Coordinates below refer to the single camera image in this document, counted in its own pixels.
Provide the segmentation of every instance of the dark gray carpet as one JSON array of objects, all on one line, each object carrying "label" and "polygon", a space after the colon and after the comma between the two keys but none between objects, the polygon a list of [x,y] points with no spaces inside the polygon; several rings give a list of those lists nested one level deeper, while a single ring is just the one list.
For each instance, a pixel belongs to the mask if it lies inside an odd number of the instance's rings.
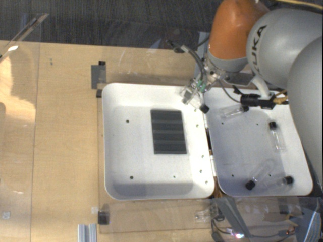
[{"label": "dark gray carpet", "polygon": [[210,31],[221,1],[0,0],[0,39],[12,39],[34,14],[49,13],[43,42],[165,47],[173,39],[194,46],[199,32]]}]

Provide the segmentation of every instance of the clear plastic object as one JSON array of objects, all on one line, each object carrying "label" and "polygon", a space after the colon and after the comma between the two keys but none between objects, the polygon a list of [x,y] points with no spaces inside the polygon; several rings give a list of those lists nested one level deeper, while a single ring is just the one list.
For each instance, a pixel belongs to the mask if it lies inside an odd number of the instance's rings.
[{"label": "clear plastic object", "polygon": [[191,104],[196,109],[203,105],[203,95],[194,87],[185,86],[180,95],[183,97],[182,102],[185,105]]},{"label": "clear plastic object", "polygon": [[294,178],[290,175],[284,176],[283,174],[278,174],[275,176],[271,176],[264,185],[269,190],[287,190],[292,188],[292,184],[294,183]]},{"label": "clear plastic object", "polygon": [[0,48],[0,62],[8,57],[13,51],[16,51],[20,45],[20,42],[23,41],[28,35],[33,32],[38,25],[40,25],[49,14],[38,14],[36,15],[27,25],[3,48]]},{"label": "clear plastic object", "polygon": [[195,212],[194,221],[195,222],[203,222],[203,223],[210,222],[211,221],[210,209],[207,208],[203,211]]},{"label": "clear plastic object", "polygon": [[246,189],[252,190],[258,183],[262,182],[274,168],[275,162],[272,159],[262,161],[250,173],[250,180],[246,183]]},{"label": "clear plastic object", "polygon": [[220,116],[222,119],[234,118],[236,116],[241,115],[244,112],[249,110],[248,106],[243,106],[241,104],[237,104],[234,106],[224,107],[220,109]]},{"label": "clear plastic object", "polygon": [[274,120],[268,121],[268,131],[275,151],[284,150],[285,143],[279,125]]}]

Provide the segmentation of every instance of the white tray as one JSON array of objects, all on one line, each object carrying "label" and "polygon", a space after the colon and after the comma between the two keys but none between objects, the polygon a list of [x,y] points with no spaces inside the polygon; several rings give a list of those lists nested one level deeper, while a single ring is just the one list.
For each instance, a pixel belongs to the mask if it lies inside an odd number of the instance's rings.
[{"label": "white tray", "polygon": [[[239,96],[233,89],[227,91],[234,98]],[[256,90],[242,90],[244,93],[257,93]],[[311,175],[294,126],[289,106],[276,106],[273,110],[259,107],[240,117],[223,120],[219,109],[234,105],[221,88],[212,88],[205,94],[207,123],[210,130],[211,144],[219,185],[224,193],[235,197],[244,196],[304,196],[313,188]],[[281,129],[286,149],[278,153],[268,140],[268,120],[273,119]],[[294,178],[290,189],[269,190],[259,183],[251,191],[245,184],[250,180],[253,169],[264,160],[271,158],[276,162],[274,170],[267,175],[270,180],[277,174],[285,173]]]},{"label": "white tray", "polygon": [[[193,199],[213,193],[203,114],[181,102],[181,89],[120,83],[104,88],[104,175],[111,197]],[[154,154],[152,109],[182,112],[187,154]]]}]

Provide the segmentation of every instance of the black connector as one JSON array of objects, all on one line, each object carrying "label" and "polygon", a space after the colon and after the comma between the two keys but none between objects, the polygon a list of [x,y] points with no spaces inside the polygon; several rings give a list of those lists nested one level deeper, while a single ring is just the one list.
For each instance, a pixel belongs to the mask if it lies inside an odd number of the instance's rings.
[{"label": "black connector", "polygon": [[249,107],[248,106],[242,106],[242,110],[243,110],[243,112],[247,112],[247,111],[249,111]]},{"label": "black connector", "polygon": [[252,181],[252,180],[250,180],[250,181],[248,181],[247,183],[246,183],[246,189],[248,189],[248,190],[252,190],[255,186],[256,186],[256,184],[255,184],[255,182],[254,181]]},{"label": "black connector", "polygon": [[202,105],[202,106],[200,107],[200,110],[201,110],[204,114],[206,114],[206,113],[208,113],[208,111],[210,110],[210,108],[204,104],[204,105]]},{"label": "black connector", "polygon": [[258,94],[243,94],[241,95],[240,102],[243,106],[258,107],[261,109],[273,109],[276,104],[273,102],[275,96],[273,95],[270,100],[259,99]]},{"label": "black connector", "polygon": [[171,40],[167,40],[166,44],[171,46],[173,51],[175,53],[185,53],[182,49],[181,49],[181,45],[175,42],[172,42]]},{"label": "black connector", "polygon": [[233,87],[233,93],[238,94],[238,95],[244,95],[235,85],[232,85]]},{"label": "black connector", "polygon": [[216,217],[214,217],[214,219],[217,221],[217,222],[221,222],[221,221],[224,221],[225,220],[225,217],[222,213],[222,211],[218,208],[218,214]]},{"label": "black connector", "polygon": [[268,125],[269,125],[270,130],[276,130],[277,129],[277,124],[276,124],[275,121],[270,121]]},{"label": "black connector", "polygon": [[109,225],[110,214],[108,212],[99,211],[97,215],[97,224],[99,225]]}]

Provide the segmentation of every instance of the wooden surface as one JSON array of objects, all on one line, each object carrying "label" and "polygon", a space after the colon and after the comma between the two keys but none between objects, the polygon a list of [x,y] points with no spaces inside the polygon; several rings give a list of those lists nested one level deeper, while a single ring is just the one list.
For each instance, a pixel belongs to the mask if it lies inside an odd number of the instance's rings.
[{"label": "wooden surface", "polygon": [[195,212],[210,205],[209,200],[139,200],[118,201],[110,196],[104,186],[104,139],[102,99],[97,99],[99,209],[107,208],[109,225],[100,225],[101,233],[207,229],[208,222],[196,222]]},{"label": "wooden surface", "polygon": [[[1,241],[74,242],[78,224],[97,222],[97,99],[90,73],[91,65],[102,60],[110,82],[185,84],[195,65],[189,55],[171,50],[42,43],[33,172],[27,171],[33,176],[25,185],[30,188],[26,203],[32,206],[32,215],[24,209],[24,237],[1,233],[0,238],[7,238]],[[19,231],[19,223],[16,227],[11,232]],[[211,237],[207,229],[101,234],[98,228],[98,241],[211,241]]]},{"label": "wooden surface", "polygon": [[4,242],[30,240],[38,57],[38,44],[21,44],[0,63],[0,241]]}]

